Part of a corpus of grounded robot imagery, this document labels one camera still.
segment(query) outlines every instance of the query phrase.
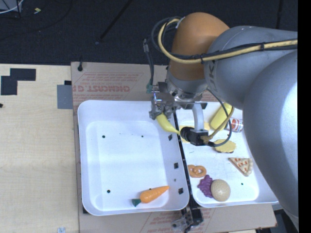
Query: yellow banana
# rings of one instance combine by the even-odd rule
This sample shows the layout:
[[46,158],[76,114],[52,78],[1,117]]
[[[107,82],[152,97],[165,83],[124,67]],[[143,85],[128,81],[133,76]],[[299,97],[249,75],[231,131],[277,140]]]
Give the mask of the yellow banana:
[[156,120],[164,131],[180,134],[180,131],[173,127],[173,125],[168,121],[164,113],[158,115],[156,117]]

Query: pizza slice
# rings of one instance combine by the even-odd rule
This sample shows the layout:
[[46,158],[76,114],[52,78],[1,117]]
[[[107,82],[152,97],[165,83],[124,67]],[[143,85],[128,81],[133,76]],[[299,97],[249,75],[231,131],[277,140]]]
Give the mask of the pizza slice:
[[244,176],[249,176],[253,170],[253,160],[251,158],[229,158],[229,161],[238,169]]

